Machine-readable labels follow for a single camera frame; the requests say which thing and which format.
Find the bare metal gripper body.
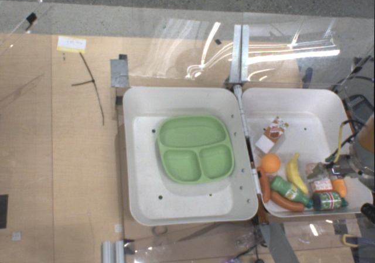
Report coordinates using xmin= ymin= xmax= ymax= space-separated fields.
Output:
xmin=327 ymin=155 xmax=363 ymax=178

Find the red and white packet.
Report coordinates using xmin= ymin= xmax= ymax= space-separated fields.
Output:
xmin=310 ymin=177 xmax=334 ymax=193

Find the orange carrot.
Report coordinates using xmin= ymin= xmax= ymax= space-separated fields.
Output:
xmin=330 ymin=177 xmax=347 ymax=199

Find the yellow banana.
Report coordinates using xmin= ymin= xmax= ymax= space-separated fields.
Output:
xmin=285 ymin=152 xmax=309 ymax=195

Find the green can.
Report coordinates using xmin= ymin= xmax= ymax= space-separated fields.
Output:
xmin=311 ymin=190 xmax=349 ymax=212

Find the green bottle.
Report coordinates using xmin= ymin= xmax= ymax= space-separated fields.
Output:
xmin=270 ymin=175 xmax=315 ymax=209

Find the orange sausage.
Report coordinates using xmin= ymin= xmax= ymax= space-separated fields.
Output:
xmin=270 ymin=190 xmax=306 ymax=213
xmin=257 ymin=166 xmax=272 ymax=204

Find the orange ball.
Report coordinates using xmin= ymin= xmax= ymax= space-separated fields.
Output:
xmin=260 ymin=153 xmax=282 ymax=174

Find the brown and white carton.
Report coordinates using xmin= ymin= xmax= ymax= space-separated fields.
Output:
xmin=254 ymin=116 xmax=290 ymax=154

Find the white plastic tray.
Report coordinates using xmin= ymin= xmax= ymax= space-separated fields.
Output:
xmin=241 ymin=87 xmax=374 ymax=218
xmin=122 ymin=86 xmax=260 ymax=227

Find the green divided plate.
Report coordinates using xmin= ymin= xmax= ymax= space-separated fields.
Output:
xmin=157 ymin=114 xmax=236 ymax=185

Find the black cylinder on white bracket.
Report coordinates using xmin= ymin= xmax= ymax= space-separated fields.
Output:
xmin=360 ymin=202 xmax=375 ymax=225

